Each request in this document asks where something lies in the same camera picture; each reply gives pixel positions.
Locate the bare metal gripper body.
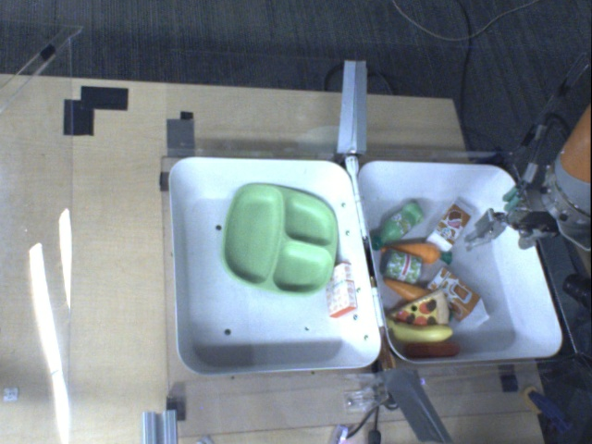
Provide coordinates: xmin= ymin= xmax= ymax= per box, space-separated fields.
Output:
xmin=507 ymin=187 xmax=578 ymax=242

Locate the brown and white carton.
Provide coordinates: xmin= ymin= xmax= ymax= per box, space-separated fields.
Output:
xmin=425 ymin=199 xmax=474 ymax=253
xmin=427 ymin=265 xmax=491 ymax=328

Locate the white plastic tray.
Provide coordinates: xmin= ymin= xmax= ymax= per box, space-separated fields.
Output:
xmin=167 ymin=155 xmax=383 ymax=376
xmin=357 ymin=160 xmax=564 ymax=365

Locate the orange carrot with green end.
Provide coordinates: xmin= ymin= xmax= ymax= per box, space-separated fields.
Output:
xmin=380 ymin=240 xmax=454 ymax=266

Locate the green plastic bottle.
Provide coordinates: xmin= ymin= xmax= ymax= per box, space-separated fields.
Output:
xmin=370 ymin=199 xmax=425 ymax=251

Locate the green can with red label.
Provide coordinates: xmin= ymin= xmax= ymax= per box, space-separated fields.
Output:
xmin=379 ymin=249 xmax=424 ymax=285

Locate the pizza slice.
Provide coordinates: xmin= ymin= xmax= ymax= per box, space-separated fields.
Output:
xmin=388 ymin=289 xmax=451 ymax=328

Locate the yellow banana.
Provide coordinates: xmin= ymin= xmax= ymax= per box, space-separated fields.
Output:
xmin=387 ymin=317 xmax=455 ymax=344

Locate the brown sausage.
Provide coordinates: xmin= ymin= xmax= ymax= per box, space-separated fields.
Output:
xmin=402 ymin=340 xmax=462 ymax=360

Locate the orange and white carton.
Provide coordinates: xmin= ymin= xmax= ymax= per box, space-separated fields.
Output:
xmin=325 ymin=261 xmax=360 ymax=320

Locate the green divided plate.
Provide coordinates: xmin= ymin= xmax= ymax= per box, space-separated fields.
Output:
xmin=222 ymin=181 xmax=340 ymax=297

